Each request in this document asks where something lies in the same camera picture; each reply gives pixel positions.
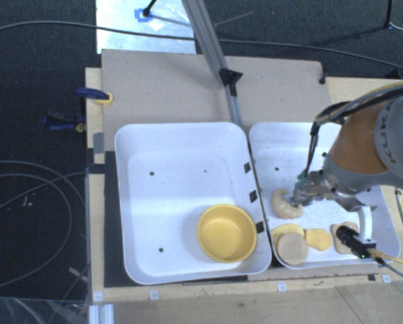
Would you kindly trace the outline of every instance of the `blue clamp handle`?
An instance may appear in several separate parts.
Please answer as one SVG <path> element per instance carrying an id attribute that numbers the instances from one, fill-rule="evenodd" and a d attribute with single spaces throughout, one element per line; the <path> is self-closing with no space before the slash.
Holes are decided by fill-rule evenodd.
<path id="1" fill-rule="evenodd" d="M 85 97 L 86 99 L 108 100 L 109 95 L 103 91 L 91 88 L 77 88 L 77 97 Z"/>

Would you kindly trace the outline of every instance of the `black fabric backdrop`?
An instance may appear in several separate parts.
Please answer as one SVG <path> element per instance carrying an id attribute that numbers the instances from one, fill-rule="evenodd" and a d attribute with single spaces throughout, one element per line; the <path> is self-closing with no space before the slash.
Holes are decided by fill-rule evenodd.
<path id="1" fill-rule="evenodd" d="M 403 66 L 403 32 L 386 30 L 387 0 L 205 0 L 219 38 L 315 45 L 376 57 Z M 0 0 L 0 26 L 27 20 L 65 20 L 95 24 L 95 0 Z M 249 16 L 221 24 L 224 20 Z M 395 0 L 392 22 L 403 27 L 403 0 Z M 40 163 L 60 173 L 83 171 L 86 140 L 74 130 L 49 131 L 49 109 L 82 114 L 75 96 L 84 85 L 84 68 L 99 66 L 96 34 L 70 26 L 21 26 L 0 32 L 0 160 Z M 223 44 L 226 55 L 320 61 L 330 76 L 382 78 L 395 67 L 349 56 L 291 47 Z M 0 165 L 0 174 L 28 172 L 54 176 L 33 167 Z M 84 194 L 84 179 L 73 179 Z M 0 204 L 39 184 L 0 179 Z M 0 296 L 60 299 L 86 266 L 86 228 L 82 204 L 62 186 L 73 205 L 70 240 L 42 271 L 0 288 Z M 47 188 L 0 210 L 0 283 L 29 272 L 59 248 L 68 227 L 60 195 Z M 69 299 L 85 295 L 79 283 Z"/>

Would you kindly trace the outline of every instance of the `wooden table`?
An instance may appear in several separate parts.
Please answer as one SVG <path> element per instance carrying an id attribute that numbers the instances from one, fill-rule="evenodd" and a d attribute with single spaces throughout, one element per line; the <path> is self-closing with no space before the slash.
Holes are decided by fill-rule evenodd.
<path id="1" fill-rule="evenodd" d="M 102 70 L 86 70 L 86 86 L 102 90 Z M 327 78 L 332 101 L 345 101 L 388 83 L 388 80 Z M 103 106 L 86 100 L 88 148 L 96 144 L 103 126 Z M 93 153 L 95 164 L 104 164 L 101 148 Z M 237 283 L 160 286 L 104 287 L 104 175 L 88 175 L 88 228 L 93 304 L 114 304 L 116 323 L 403 323 L 403 280 L 386 268 L 353 272 L 335 267 L 322 273 L 311 271 L 298 277 L 290 271 L 274 279 L 260 277 Z M 393 188 L 383 193 L 400 238 L 403 258 L 403 228 Z M 394 265 L 403 272 L 403 265 Z M 373 275 L 369 280 L 367 274 Z M 384 283 L 389 277 L 392 283 Z M 150 300 L 159 294 L 160 300 Z"/>

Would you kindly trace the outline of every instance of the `black connector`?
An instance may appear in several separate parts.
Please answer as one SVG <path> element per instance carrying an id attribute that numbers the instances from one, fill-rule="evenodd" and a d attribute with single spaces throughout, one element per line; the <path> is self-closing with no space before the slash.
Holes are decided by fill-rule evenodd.
<path id="1" fill-rule="evenodd" d="M 342 244 L 351 248 L 351 252 L 360 259 L 370 258 L 368 248 L 375 248 L 377 243 L 374 240 L 363 240 L 354 229 L 342 225 L 336 231 L 336 236 Z"/>

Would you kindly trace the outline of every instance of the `empty white tray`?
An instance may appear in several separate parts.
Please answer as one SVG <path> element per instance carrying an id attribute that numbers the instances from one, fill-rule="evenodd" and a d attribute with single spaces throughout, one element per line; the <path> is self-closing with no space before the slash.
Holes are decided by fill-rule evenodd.
<path id="1" fill-rule="evenodd" d="M 271 193 L 276 188 L 285 188 L 288 191 L 286 198 L 290 198 L 294 184 L 297 182 L 297 175 L 306 167 L 311 125 L 308 123 L 262 122 L 255 124 L 249 132 L 252 157 L 269 229 L 272 230 L 287 223 L 295 223 L 303 229 L 323 228 L 331 233 L 331 225 L 345 221 L 353 221 L 360 227 L 358 213 L 349 213 L 332 200 L 314 201 L 303 208 L 303 215 L 297 219 L 282 219 L 273 210 L 270 201 Z M 339 130 L 340 127 L 335 124 L 326 124 L 321 127 L 311 170 L 322 168 L 324 160 L 322 154 L 329 151 Z M 374 186 L 370 192 L 363 192 L 357 197 L 366 205 L 377 207 L 372 212 L 372 237 L 377 241 L 377 249 L 388 255 L 398 256 L 400 253 L 399 239 L 381 188 Z M 303 264 L 291 266 L 281 263 L 290 269 L 308 269 L 375 263 L 375 261 L 359 259 L 353 254 L 339 254 L 332 241 L 331 247 L 323 252 L 309 248 L 308 257 Z"/>
<path id="2" fill-rule="evenodd" d="M 115 136 L 124 264 L 140 284 L 162 284 L 264 271 L 271 262 L 267 231 L 246 260 L 210 259 L 196 237 L 198 218 L 211 205 L 244 209 L 254 223 L 263 211 L 238 126 L 134 124 Z"/>

